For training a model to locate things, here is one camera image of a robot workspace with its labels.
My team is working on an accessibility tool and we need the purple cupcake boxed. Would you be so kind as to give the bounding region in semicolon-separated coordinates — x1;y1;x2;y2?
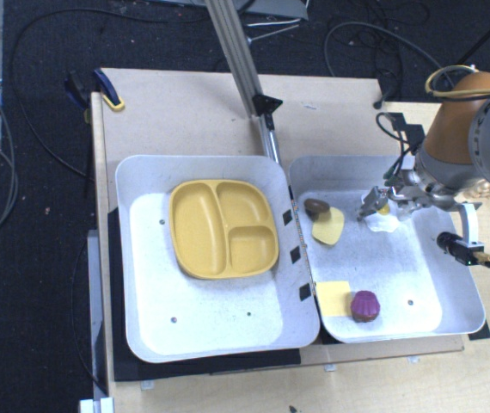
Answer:
349;290;382;324

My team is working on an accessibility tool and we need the thin black and white rod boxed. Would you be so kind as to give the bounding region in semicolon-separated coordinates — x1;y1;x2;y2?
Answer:
259;115;318;304

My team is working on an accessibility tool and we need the white plastic tray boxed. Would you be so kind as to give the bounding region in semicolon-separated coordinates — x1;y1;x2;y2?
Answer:
288;154;487;345
114;154;322;364

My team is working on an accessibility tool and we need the brown doughnut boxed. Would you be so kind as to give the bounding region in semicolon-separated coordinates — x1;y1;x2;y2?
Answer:
303;197;332;222

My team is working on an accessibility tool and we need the yellow square cheese slice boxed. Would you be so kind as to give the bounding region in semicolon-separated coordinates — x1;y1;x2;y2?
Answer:
315;280;354;318

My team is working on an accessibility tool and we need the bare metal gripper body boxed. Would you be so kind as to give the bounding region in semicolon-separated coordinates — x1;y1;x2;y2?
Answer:
385;168;460;210

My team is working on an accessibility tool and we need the yellow round flat slice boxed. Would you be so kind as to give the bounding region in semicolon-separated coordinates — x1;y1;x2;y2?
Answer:
311;206;346;247

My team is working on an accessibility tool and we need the brown cardboard board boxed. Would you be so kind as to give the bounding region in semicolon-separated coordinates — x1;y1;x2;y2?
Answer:
99;67;466;366

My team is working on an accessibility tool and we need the white fried egg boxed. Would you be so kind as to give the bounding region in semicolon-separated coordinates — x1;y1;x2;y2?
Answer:
364;201;401;234

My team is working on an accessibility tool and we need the black cylinder on white bracket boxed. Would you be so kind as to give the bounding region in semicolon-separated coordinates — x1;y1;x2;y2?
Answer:
436;201;486;268

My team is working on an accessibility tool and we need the yellow divided plate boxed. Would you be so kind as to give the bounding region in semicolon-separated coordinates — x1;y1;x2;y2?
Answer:
168;178;281;280

